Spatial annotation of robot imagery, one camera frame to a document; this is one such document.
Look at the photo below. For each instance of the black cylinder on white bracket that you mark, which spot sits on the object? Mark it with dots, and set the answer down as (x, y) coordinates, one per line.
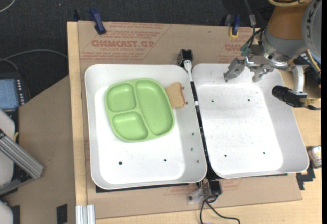
(287, 95)

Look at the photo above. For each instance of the small silver can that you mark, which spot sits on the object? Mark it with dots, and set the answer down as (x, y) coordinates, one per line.
(315, 155)

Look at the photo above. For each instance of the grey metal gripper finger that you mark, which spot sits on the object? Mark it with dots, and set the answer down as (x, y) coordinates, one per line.
(234, 70)
(259, 72)

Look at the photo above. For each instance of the thin black and white rod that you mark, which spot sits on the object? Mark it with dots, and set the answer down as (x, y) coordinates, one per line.
(198, 115)

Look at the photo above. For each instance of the brown cardboard board red print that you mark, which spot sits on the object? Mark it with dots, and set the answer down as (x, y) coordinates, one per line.
(158, 44)

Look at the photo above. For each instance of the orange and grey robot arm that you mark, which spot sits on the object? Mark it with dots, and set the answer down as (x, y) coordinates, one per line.
(288, 21)

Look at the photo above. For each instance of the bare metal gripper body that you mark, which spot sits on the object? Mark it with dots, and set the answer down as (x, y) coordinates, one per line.
(258, 59)

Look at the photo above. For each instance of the brown bread slice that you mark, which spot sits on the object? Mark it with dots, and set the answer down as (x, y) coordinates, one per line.
(176, 95)

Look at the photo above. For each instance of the white plastic tray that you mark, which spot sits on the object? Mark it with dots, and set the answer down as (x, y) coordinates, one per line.
(143, 161)
(245, 128)

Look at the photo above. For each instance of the green divided plate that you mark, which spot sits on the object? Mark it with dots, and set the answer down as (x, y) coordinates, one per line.
(153, 108)

